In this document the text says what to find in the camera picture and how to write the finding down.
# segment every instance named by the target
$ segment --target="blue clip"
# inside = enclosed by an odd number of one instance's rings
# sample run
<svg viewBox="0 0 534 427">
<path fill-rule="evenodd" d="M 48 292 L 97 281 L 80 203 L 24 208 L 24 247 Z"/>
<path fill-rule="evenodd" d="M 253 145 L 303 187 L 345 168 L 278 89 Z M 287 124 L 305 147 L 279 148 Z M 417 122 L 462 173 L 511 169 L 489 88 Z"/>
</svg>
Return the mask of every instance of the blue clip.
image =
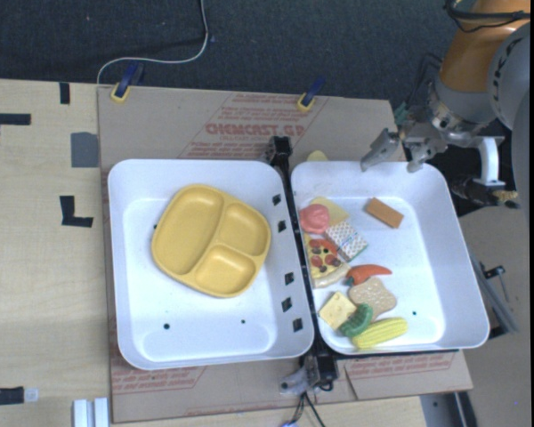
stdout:
<svg viewBox="0 0 534 427">
<path fill-rule="evenodd" d="M 324 77 L 317 77 L 316 81 L 312 83 L 309 90 L 307 90 L 299 97 L 299 100 L 296 102 L 297 108 L 302 112 L 307 112 L 308 110 L 311 110 L 312 105 L 314 104 L 314 95 L 320 92 L 320 89 L 322 89 L 325 83 L 326 80 Z"/>
<path fill-rule="evenodd" d="M 139 61 L 133 60 L 126 67 L 125 74 L 121 82 L 113 87 L 110 93 L 110 98 L 117 103 L 122 103 L 128 97 L 131 91 L 130 85 L 138 85 L 141 83 L 144 76 L 144 65 Z"/>
</svg>

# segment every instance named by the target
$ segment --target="white tray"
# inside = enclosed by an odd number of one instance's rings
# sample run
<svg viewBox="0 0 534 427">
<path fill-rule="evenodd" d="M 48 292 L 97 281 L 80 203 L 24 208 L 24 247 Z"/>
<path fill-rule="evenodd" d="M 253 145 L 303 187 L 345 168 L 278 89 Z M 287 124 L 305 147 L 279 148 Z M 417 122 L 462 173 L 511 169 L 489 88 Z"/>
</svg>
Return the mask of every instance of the white tray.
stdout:
<svg viewBox="0 0 534 427">
<path fill-rule="evenodd" d="M 174 193 L 194 183 L 248 203 L 271 226 L 265 263 L 236 297 L 200 293 L 152 260 L 154 226 Z M 131 365 L 153 370 L 283 359 L 311 347 L 306 287 L 283 184 L 272 167 L 258 161 L 126 160 L 111 169 L 108 188 L 117 339 Z"/>
<path fill-rule="evenodd" d="M 333 350 L 374 354 L 474 348 L 489 335 L 484 308 L 447 183 L 439 171 L 424 165 L 408 173 L 407 163 L 388 162 L 362 172 L 355 162 L 306 162 L 292 172 L 298 210 L 315 197 L 327 197 L 350 214 L 350 223 L 368 247 L 350 262 L 383 265 L 392 275 L 380 279 L 397 298 L 394 310 L 380 318 L 405 318 L 409 330 L 387 345 L 360 351 L 349 338 L 319 318 L 320 333 Z M 377 197 L 404 215 L 393 229 L 363 210 Z M 313 289 L 317 311 L 339 282 Z"/>
</svg>

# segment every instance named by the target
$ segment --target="cardboard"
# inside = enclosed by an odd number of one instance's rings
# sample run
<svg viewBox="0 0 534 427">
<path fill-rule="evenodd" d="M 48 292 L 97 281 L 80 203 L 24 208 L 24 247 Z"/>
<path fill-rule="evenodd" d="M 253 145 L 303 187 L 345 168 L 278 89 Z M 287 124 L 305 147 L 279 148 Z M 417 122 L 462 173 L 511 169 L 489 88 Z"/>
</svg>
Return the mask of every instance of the cardboard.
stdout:
<svg viewBox="0 0 534 427">
<path fill-rule="evenodd" d="M 298 95 L 134 87 L 124 103 L 98 88 L 113 423 L 294 407 L 279 382 L 298 359 L 143 371 L 120 356 L 115 333 L 107 175 L 128 158 L 262 158 L 270 137 L 289 136 L 291 169 L 321 150 L 330 160 L 357 160 L 384 129 L 394 129 L 387 101 L 317 97 L 296 109 Z M 398 149 L 392 160 L 403 160 Z M 340 359 L 332 391 L 317 404 L 463 391 L 472 382 L 462 351 Z"/>
</svg>

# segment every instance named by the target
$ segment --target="robotic hand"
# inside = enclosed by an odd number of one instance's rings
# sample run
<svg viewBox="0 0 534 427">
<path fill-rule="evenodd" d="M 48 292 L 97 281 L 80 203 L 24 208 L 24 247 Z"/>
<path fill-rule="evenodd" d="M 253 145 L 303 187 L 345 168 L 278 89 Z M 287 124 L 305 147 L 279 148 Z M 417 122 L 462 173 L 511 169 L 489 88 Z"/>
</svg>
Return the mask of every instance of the robotic hand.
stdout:
<svg viewBox="0 0 534 427">
<path fill-rule="evenodd" d="M 530 0 L 446 0 L 445 9 L 457 23 L 443 60 L 431 54 L 439 70 L 429 84 L 425 105 L 408 101 L 396 111 L 398 133 L 384 131 L 360 161 L 363 171 L 388 158 L 401 142 L 411 154 L 408 169 L 444 152 L 448 145 L 476 148 L 481 175 L 452 185 L 459 196 L 479 205 L 504 204 L 515 192 L 504 191 L 498 179 L 498 144 L 504 137 L 490 134 L 498 120 L 512 130 L 512 162 L 516 188 L 529 219 L 530 135 Z M 417 77 L 423 79 L 425 63 Z"/>
</svg>

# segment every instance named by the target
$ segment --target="green pepper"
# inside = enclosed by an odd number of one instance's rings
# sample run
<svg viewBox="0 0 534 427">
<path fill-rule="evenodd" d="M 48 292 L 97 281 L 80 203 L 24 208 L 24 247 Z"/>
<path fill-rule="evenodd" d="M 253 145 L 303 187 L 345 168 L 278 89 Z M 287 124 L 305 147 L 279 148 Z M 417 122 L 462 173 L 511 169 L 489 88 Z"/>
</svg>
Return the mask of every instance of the green pepper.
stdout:
<svg viewBox="0 0 534 427">
<path fill-rule="evenodd" d="M 374 309 L 367 303 L 361 303 L 356 311 L 339 327 L 340 332 L 347 337 L 361 334 L 369 326 L 373 315 Z"/>
</svg>

